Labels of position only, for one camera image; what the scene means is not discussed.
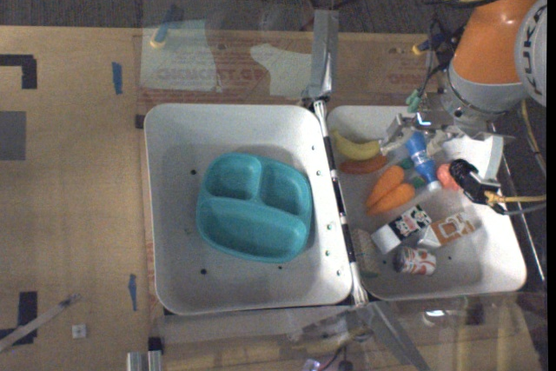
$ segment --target teal plate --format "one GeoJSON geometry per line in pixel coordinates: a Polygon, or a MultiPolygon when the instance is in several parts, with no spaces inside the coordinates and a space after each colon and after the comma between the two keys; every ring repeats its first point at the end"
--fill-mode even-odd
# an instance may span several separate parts
{"type": "Polygon", "coordinates": [[[227,153],[208,166],[195,215],[213,248],[273,263],[303,251],[312,218],[307,177],[283,162],[245,153],[227,153]]]}

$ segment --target small box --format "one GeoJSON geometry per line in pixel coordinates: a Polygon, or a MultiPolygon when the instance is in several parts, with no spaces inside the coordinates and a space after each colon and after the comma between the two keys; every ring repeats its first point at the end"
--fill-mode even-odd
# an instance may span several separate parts
{"type": "Polygon", "coordinates": [[[420,248],[440,248],[476,229],[470,216],[461,212],[432,223],[423,231],[417,244],[420,248]]]}
{"type": "Polygon", "coordinates": [[[382,252],[387,254],[398,247],[411,234],[427,227],[433,220],[427,212],[417,204],[403,214],[392,220],[387,225],[382,226],[371,235],[374,244],[382,252]]]}
{"type": "Polygon", "coordinates": [[[84,323],[80,325],[73,325],[71,327],[71,336],[74,339],[84,339],[87,337],[87,325],[84,323]]]}

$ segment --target black square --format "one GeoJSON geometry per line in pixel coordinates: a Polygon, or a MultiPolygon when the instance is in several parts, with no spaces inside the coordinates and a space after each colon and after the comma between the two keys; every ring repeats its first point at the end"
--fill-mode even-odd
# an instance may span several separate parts
{"type": "Polygon", "coordinates": [[[0,111],[0,161],[24,161],[27,114],[0,111]]]}

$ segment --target blue bottle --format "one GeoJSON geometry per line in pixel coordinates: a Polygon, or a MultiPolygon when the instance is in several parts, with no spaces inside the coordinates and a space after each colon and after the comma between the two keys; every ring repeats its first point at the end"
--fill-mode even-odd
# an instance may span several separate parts
{"type": "Polygon", "coordinates": [[[407,151],[414,162],[415,170],[427,181],[429,189],[438,189],[441,187],[436,177],[436,166],[434,161],[427,154],[427,141],[424,135],[416,131],[406,142],[407,151]]]}

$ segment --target blue tape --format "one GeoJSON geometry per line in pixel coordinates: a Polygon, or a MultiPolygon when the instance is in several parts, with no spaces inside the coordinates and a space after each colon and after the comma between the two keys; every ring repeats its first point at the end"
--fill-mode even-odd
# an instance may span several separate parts
{"type": "Polygon", "coordinates": [[[166,35],[168,34],[168,30],[170,28],[178,28],[175,24],[175,21],[178,20],[179,15],[179,8],[175,5],[171,5],[170,8],[164,14],[164,18],[162,19],[162,23],[158,30],[155,33],[155,37],[153,41],[156,43],[163,43],[166,40],[166,35]]]}
{"type": "Polygon", "coordinates": [[[117,95],[123,93],[123,76],[122,76],[122,65],[119,63],[112,63],[112,81],[114,82],[114,90],[117,95]]]}
{"type": "Polygon", "coordinates": [[[135,274],[129,275],[128,289],[129,296],[131,297],[131,304],[133,305],[133,310],[137,311],[137,276],[135,274]]]}

